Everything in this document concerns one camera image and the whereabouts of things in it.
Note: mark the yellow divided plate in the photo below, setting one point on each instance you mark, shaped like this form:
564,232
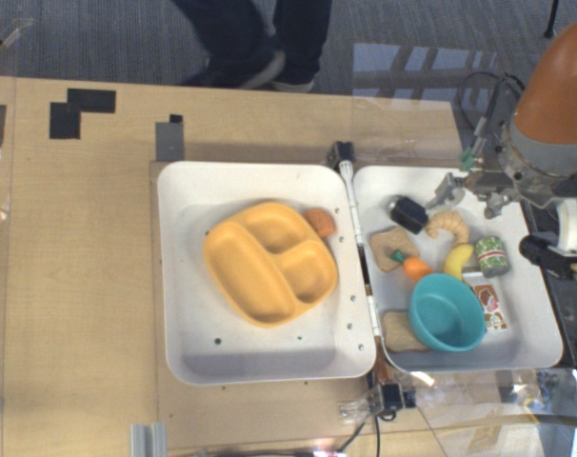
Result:
250,269

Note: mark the black bottle with silver cap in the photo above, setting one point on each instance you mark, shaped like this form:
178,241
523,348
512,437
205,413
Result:
408,214

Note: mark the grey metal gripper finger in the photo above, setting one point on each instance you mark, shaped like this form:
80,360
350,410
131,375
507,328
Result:
497,204
448,191

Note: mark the white plastic tray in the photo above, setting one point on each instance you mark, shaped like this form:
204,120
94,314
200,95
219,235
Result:
193,303
526,317

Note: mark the orange carrot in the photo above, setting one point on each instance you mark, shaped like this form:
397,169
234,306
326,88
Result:
416,267

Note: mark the teal bowl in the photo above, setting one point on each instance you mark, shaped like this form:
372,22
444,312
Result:
443,312

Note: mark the thin black and white rod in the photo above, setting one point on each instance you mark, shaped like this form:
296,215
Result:
353,207

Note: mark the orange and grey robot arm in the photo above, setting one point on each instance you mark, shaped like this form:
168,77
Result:
557,88

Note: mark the green and white can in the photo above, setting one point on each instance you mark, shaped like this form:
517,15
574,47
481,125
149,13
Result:
492,256

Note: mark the tan croissant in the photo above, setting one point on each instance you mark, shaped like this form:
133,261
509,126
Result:
452,224

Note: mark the yellow banana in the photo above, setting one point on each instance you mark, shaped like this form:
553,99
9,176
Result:
457,261

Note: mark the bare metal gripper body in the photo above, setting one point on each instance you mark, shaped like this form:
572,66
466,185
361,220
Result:
526,184

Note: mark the person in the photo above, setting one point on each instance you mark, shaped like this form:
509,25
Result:
231,22

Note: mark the black cylinder on white bracket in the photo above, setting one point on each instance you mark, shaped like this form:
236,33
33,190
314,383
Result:
550,252

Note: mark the white and brown carton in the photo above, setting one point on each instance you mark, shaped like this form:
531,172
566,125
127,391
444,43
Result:
492,305

